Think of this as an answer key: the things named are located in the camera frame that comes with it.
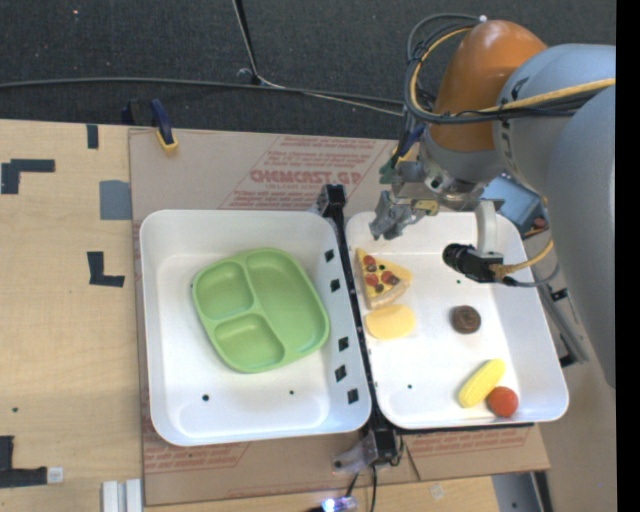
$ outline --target red tomato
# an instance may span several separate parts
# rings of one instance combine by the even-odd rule
[[[364,282],[369,286],[375,286],[378,284],[378,276],[375,274],[367,274],[364,278]]]
[[[509,418],[518,408],[518,395],[511,388],[498,386],[487,396],[487,405],[495,415]]]

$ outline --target yellow toy food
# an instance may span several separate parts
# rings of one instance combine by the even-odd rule
[[[491,359],[484,363],[464,383],[458,393],[458,402],[462,407],[473,407],[482,402],[496,387],[505,372],[502,359]]]
[[[375,309],[364,317],[364,326],[379,340],[402,338],[413,331],[416,318],[404,304],[389,304]]]
[[[356,249],[356,270],[362,282],[362,294],[369,309],[394,302],[411,283],[411,272],[390,261],[375,258],[364,250]]]

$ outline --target white bracket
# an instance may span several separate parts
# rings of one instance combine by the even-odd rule
[[[100,512],[142,512],[142,484],[139,479],[118,483],[102,482]]]
[[[478,223],[477,251],[483,255],[493,254],[498,246],[495,205],[493,201],[480,201],[474,211]]]
[[[360,439],[352,448],[333,457],[336,473],[358,473],[378,458],[378,448],[373,430]]]

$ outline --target wire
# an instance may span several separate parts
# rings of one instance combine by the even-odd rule
[[[398,448],[398,456],[396,457],[395,460],[389,463],[391,466],[395,467],[400,465],[400,461],[402,460],[402,456],[404,455],[404,450],[405,450],[404,439],[402,438],[402,436],[400,436],[400,448]]]
[[[539,235],[540,233],[544,233],[545,231],[549,231],[548,225],[543,228],[532,228],[522,236],[523,238],[531,238],[532,236]]]
[[[346,92],[330,92],[314,89],[301,89],[295,87],[273,87],[262,85],[249,85],[238,83],[226,83],[215,82],[207,80],[182,80],[178,78],[157,78],[157,77],[128,77],[128,76],[116,76],[116,77],[86,77],[86,78],[51,78],[45,80],[26,80],[21,82],[5,82],[0,83],[0,90],[19,89],[29,87],[45,87],[45,86],[59,86],[59,85],[87,85],[96,83],[139,83],[139,84],[156,84],[156,85],[184,85],[190,87],[214,87],[222,89],[246,89],[246,90],[259,90],[270,92],[281,92],[288,94],[306,94],[315,96],[318,98],[326,97],[334,100],[343,100],[346,103],[378,110],[386,114],[392,114],[394,116],[402,116],[401,112],[395,112],[391,110],[380,109],[372,105],[366,105],[364,103],[356,103],[355,101],[346,101],[349,98],[354,100],[369,101],[371,103],[381,103],[388,105],[404,105],[400,100],[392,100],[387,98],[379,98],[375,96],[367,96],[362,94],[351,94]]]
[[[556,264],[556,267],[553,269],[553,272],[551,272],[551,274],[549,274],[544,279],[533,281],[532,283],[527,283],[527,282],[522,283],[520,281],[516,281],[510,276],[506,276],[502,280],[502,283],[506,284],[507,286],[517,286],[520,288],[535,288],[536,286],[542,286],[553,281],[558,276],[559,273],[560,273],[560,265]]]
[[[501,265],[496,263],[493,265],[489,265],[489,270],[491,270],[494,273],[497,280],[502,280],[508,274],[513,274],[518,270],[522,270],[523,268],[527,268],[532,265],[535,265],[536,263],[541,261],[547,254],[549,254],[552,248],[553,248],[553,238],[549,238],[547,245],[545,245],[544,248],[538,254],[536,254],[533,258],[530,258],[527,261],[523,261],[522,263],[517,263],[515,265]]]
[[[349,484],[349,487],[347,488],[347,492],[345,493],[345,496],[351,496],[351,494],[353,493],[353,488],[356,485],[356,480],[358,479],[358,475],[360,475],[360,471],[358,471],[354,475],[353,480],[351,480],[351,483]]]
[[[515,117],[536,115],[571,115],[570,110],[578,108],[600,90],[616,83],[615,78],[595,80],[477,111],[434,114],[425,110],[420,105],[417,97],[418,74],[424,62],[433,50],[444,41],[455,35],[468,32],[476,25],[478,25],[478,22],[472,24],[449,24],[439,29],[427,41],[416,47],[407,68],[404,86],[405,104],[416,118],[434,124],[462,124],[504,121]]]
[[[445,19],[445,18],[453,18],[453,19],[465,19],[465,20],[480,20],[483,21],[484,16],[473,16],[470,14],[458,14],[458,13],[453,13],[453,12],[445,12],[445,13],[441,13],[441,14],[434,14],[433,16],[428,16],[422,20],[420,20],[414,27],[413,29],[411,29],[411,32],[409,33],[409,38],[407,39],[407,59],[411,60],[411,57],[413,56],[413,52],[415,50],[414,46],[413,46],[413,39],[416,35],[416,33],[418,32],[418,30],[420,30],[422,27],[424,27],[427,23],[434,21],[434,20],[438,20],[438,19]]]
[[[258,72],[258,66],[256,65],[256,61],[255,58],[253,56],[253,48],[251,47],[251,43],[249,40],[249,34],[247,33],[245,24],[243,23],[242,20],[242,15],[240,13],[240,10],[238,8],[238,2],[237,1],[233,1],[233,8],[234,11],[236,13],[236,19],[238,20],[238,25],[240,25],[240,32],[242,32],[242,39],[244,41],[244,46],[247,50],[247,54],[249,55],[249,62],[251,64],[251,70],[253,73],[253,76],[255,79],[259,80],[259,82],[262,85],[267,85],[269,87],[273,87],[274,89],[280,89],[280,90],[287,90],[288,87],[285,87],[284,85],[279,85],[279,84],[275,84],[273,82],[270,82],[269,80],[267,80],[266,78],[264,78],[262,75],[260,75],[260,73]],[[402,117],[402,112],[394,112],[391,110],[387,110],[387,109],[383,109],[380,107],[374,107],[372,105],[367,105],[366,103],[361,103],[361,102],[357,102],[357,101],[353,101],[353,100],[347,100],[344,97],[338,97],[337,95],[332,95],[331,93],[319,93],[319,92],[312,92],[312,91],[300,91],[302,94],[305,94],[307,96],[314,96],[316,98],[321,98],[321,99],[325,99],[325,100],[331,100],[331,101],[337,101],[337,102],[341,102],[341,103],[346,103],[348,105],[353,105],[353,106],[357,106],[357,107],[362,107],[362,108],[367,108],[370,110],[375,110],[376,112],[381,112],[383,114],[389,114],[389,115],[393,115],[393,116],[399,116]]]
[[[376,491],[378,489],[378,472],[376,470],[375,465],[371,466],[371,472],[373,474],[373,483],[372,483],[372,494],[371,494],[371,508],[369,509],[369,512],[373,512],[373,510],[376,507]]]

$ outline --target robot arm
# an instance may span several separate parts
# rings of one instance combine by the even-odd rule
[[[419,72],[435,47],[461,33],[425,106]],[[376,239],[392,239],[441,206],[475,210],[484,187],[511,173],[547,200],[559,264],[614,388],[615,75],[615,46],[547,47],[507,21],[465,19],[435,32],[409,62],[405,131],[381,169],[390,190],[370,224]],[[417,157],[404,161],[414,141]],[[491,280],[489,272],[481,282]]]

